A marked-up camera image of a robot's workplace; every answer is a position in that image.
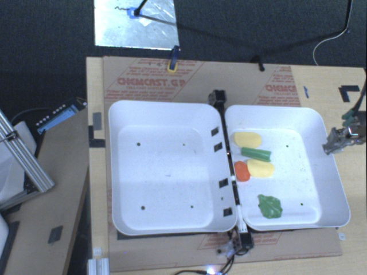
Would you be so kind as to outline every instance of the yellow toy potato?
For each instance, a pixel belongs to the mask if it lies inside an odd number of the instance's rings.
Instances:
[[[233,141],[239,147],[257,148],[261,145],[261,136],[256,132],[235,132]]]
[[[250,159],[247,168],[252,177],[270,177],[274,173],[274,165],[269,162]]]

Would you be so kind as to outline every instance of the white tray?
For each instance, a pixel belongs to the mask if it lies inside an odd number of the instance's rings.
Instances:
[[[334,156],[326,155],[323,120],[310,108],[234,105],[225,119],[233,161],[246,160],[232,142],[236,131],[262,138],[259,149],[271,151],[275,166],[270,178],[238,182],[242,216],[255,230],[337,227],[348,223],[349,206]],[[283,209],[276,219],[263,217],[258,195],[278,198]]]
[[[111,106],[109,121],[112,217],[120,232],[234,227],[237,212],[228,159],[220,115],[213,107],[119,101]],[[214,136],[213,129],[218,129]],[[214,151],[218,144],[222,149]],[[228,185],[220,187],[226,179]]]
[[[337,227],[350,211],[326,130],[308,108],[235,105],[225,114],[231,141],[254,131],[270,150],[270,178],[238,182],[241,215],[255,230]],[[210,105],[118,101],[109,111],[112,218],[127,235],[227,231],[237,221],[219,113]],[[282,216],[264,218],[259,194],[280,199]]]

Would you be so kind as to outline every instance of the green cylinder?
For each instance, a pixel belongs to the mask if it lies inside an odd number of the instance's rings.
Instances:
[[[241,148],[241,155],[257,159],[260,161],[270,162],[271,151],[259,150],[253,148],[243,147]]]

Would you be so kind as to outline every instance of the white cable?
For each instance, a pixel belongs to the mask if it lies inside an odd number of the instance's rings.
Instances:
[[[340,36],[342,36],[343,34],[345,34],[346,33],[346,31],[348,30],[348,28],[349,28],[349,21],[350,21],[350,13],[352,12],[352,6],[353,6],[353,0],[350,0],[350,9],[349,9],[349,13],[348,13],[348,20],[347,20],[347,23],[346,23],[346,27],[345,27],[345,29],[339,34],[339,35],[337,35],[337,36],[335,36],[335,37],[332,37],[332,38],[327,38],[327,39],[325,39],[325,40],[322,40],[321,42],[319,42],[316,46],[315,46],[315,48],[314,48],[314,50],[313,50],[313,52],[312,52],[312,57],[313,57],[313,59],[314,59],[314,62],[315,62],[315,64],[318,66],[318,63],[317,63],[317,61],[316,61],[316,58],[315,58],[315,52],[316,52],[316,49],[318,48],[318,46],[319,45],[321,45],[321,44],[323,44],[323,43],[325,43],[325,42],[327,42],[327,41],[331,41],[331,40],[334,40],[334,39],[337,39],[337,38],[339,38]]]

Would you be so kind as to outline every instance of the red object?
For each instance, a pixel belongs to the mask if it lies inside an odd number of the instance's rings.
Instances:
[[[235,173],[238,181],[248,181],[250,179],[250,172],[247,169],[247,165],[242,161],[235,163]]]

